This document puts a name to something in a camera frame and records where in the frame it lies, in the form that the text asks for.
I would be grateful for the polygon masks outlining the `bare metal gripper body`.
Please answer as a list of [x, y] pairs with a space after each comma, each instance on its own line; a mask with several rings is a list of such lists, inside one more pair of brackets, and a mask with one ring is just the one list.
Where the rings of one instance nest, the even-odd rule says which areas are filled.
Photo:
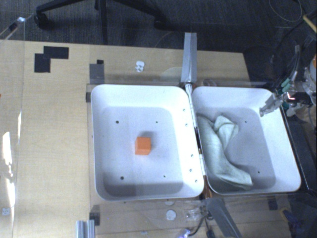
[[307, 100], [307, 94], [303, 90], [298, 90], [294, 86], [280, 87], [281, 98], [291, 106], [304, 104]]

